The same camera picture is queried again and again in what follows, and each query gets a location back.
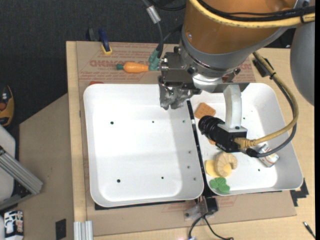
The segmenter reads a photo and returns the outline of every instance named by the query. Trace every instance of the blue clamp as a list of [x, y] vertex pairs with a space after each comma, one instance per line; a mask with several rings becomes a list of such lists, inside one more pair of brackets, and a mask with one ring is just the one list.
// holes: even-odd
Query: blue clamp
[[104, 54], [111, 55], [112, 54], [112, 48], [109, 45], [107, 34], [104, 32], [104, 30], [102, 28], [98, 29], [98, 33], [99, 33], [100, 41], [102, 43], [101, 47], [102, 47], [102, 49], [104, 51]]
[[[104, 32], [102, 28], [98, 28], [99, 33], [99, 42], [102, 43], [101, 48], [105, 55], [111, 55], [112, 54], [112, 48], [109, 44], [107, 34]], [[86, 41], [95, 41], [98, 40], [95, 37], [94, 30], [92, 28], [88, 28], [85, 33], [85, 40]]]

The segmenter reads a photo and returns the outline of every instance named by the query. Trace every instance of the cable tie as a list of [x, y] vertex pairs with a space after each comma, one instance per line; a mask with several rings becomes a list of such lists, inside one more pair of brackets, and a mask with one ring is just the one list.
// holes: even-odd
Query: cable tie
[[146, 11], [148, 12], [153, 24], [157, 24], [159, 21], [161, 21], [161, 18], [156, 10], [156, 8], [151, 5], [149, 6]]
[[274, 78], [274, 75], [276, 74], [277, 72], [274, 72], [270, 77], [269, 79], [272, 80]]
[[302, 11], [301, 11], [301, 15], [300, 15], [300, 21], [301, 23], [303, 24], [306, 24], [305, 20], [304, 20], [304, 16], [305, 16], [305, 12], [306, 12], [306, 8], [307, 6], [309, 5], [309, 2], [308, 1], [304, 1], [302, 3]]

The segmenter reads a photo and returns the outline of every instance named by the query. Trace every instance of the white bracket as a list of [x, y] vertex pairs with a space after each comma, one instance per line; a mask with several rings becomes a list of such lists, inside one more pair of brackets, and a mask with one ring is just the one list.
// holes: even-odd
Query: white bracket
[[218, 126], [229, 133], [247, 131], [241, 126], [242, 99], [238, 84], [230, 84], [223, 90], [225, 100], [225, 122]]
[[94, 240], [94, 230], [91, 220], [73, 223], [74, 240]]
[[206, 199], [204, 198], [199, 203], [197, 203], [195, 206], [188, 210], [183, 211], [184, 220], [192, 220], [195, 221], [196, 219], [202, 217], [203, 215], [208, 213], [208, 207]]

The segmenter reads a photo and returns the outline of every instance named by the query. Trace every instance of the white tray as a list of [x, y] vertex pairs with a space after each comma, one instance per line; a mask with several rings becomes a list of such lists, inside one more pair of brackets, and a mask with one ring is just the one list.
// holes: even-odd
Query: white tray
[[156, 84], [94, 84], [83, 96], [90, 192], [103, 207], [191, 200], [204, 189], [187, 105]]
[[[277, 97], [268, 85], [250, 83], [242, 92], [241, 98], [241, 125], [247, 128], [248, 139], [258, 139], [285, 126]], [[201, 95], [194, 95], [190, 102], [194, 111], [200, 103], [208, 104], [216, 110], [215, 117], [225, 121], [226, 105], [223, 93], [202, 92]], [[220, 149], [210, 144], [208, 139], [201, 135], [198, 128], [199, 119], [195, 121], [203, 162], [214, 160]], [[286, 132], [268, 141], [267, 144], [273, 149], [288, 137], [289, 134]], [[222, 193], [217, 189], [211, 190], [218, 195], [227, 196], [299, 188], [303, 182], [303, 175], [292, 144], [289, 143], [276, 153], [279, 155], [279, 160], [272, 167], [266, 167], [259, 159], [241, 152], [233, 153], [238, 160], [238, 165], [226, 178], [230, 191]], [[206, 174], [208, 185], [212, 179], [214, 178]]]

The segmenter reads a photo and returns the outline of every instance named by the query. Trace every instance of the plastic food item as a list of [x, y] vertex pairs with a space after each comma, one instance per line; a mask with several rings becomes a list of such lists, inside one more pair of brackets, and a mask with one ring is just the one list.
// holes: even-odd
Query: plastic food item
[[238, 165], [237, 158], [231, 153], [220, 153], [215, 158], [214, 170], [222, 177], [228, 176], [224, 170], [225, 165], [230, 164], [232, 169], [236, 169]]
[[227, 185], [227, 180], [224, 177], [218, 177], [210, 180], [210, 187], [219, 190], [221, 193], [227, 193], [230, 191], [230, 187]]
[[117, 70], [125, 70], [128, 73], [141, 73], [149, 71], [149, 66], [141, 63], [126, 62], [124, 65], [117, 64]]
[[[219, 178], [220, 175], [217, 174], [216, 171], [215, 171], [215, 163], [216, 163], [215, 160], [207, 160], [207, 161], [205, 161], [205, 172], [208, 175], [210, 175], [211, 177]], [[227, 176], [229, 176], [231, 174], [231, 171], [232, 171], [230, 163], [226, 164], [223, 167], [223, 170], [227, 173]]]
[[[200, 103], [200, 105], [198, 106], [198, 108], [196, 109], [196, 111], [194, 112], [194, 116], [198, 119], [203, 118], [204, 116], [212, 116], [214, 117], [216, 114], [216, 110], [212, 107], [210, 107], [208, 104], [202, 102]], [[208, 141], [212, 144], [215, 145], [216, 142], [208, 139]]]
[[91, 81], [89, 83], [89, 85], [95, 85], [95, 84], [104, 84], [104, 82], [101, 82], [101, 81]]

